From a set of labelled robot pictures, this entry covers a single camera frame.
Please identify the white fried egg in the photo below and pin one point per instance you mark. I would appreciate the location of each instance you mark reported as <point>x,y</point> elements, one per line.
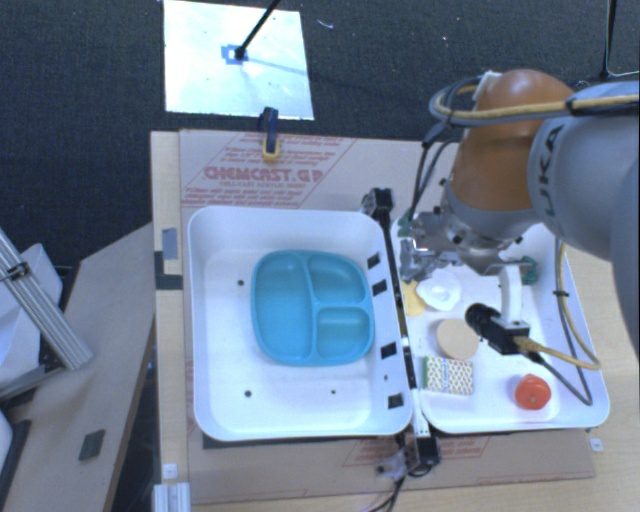
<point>440,292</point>

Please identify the yellow patterned white packet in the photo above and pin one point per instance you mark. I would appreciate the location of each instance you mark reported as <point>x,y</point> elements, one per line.
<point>450,376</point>

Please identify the orange-red round tomato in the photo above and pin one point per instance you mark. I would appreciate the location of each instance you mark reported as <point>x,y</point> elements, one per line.
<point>533,392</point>

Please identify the blue divided plate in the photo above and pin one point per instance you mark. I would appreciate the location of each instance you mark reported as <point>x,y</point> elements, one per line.
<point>285,310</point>

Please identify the tan round biscuit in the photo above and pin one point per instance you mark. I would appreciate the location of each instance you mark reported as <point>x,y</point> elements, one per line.
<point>456,340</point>

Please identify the black cylinder on white bracket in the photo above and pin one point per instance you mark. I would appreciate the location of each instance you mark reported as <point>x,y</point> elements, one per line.
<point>500,330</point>

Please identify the thin black and white rod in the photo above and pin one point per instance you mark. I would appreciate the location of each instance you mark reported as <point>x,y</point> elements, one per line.
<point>402,320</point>

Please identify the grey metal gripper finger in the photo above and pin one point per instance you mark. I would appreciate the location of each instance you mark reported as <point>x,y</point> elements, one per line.
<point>409,262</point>
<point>427,262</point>

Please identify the brown cardboard board, red print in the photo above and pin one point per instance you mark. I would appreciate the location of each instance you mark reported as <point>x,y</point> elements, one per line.
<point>310,175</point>

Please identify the yellow flat slice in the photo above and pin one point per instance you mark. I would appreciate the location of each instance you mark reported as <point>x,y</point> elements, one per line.
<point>412,302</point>

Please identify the white plastic tray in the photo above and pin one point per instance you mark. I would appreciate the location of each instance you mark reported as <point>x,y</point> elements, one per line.
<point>490,405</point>
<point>225,350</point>

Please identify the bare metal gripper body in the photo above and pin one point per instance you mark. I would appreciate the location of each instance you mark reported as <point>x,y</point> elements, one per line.
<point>467,247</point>

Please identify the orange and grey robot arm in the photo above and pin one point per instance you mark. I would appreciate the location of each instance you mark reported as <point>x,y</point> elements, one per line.
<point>575,190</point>

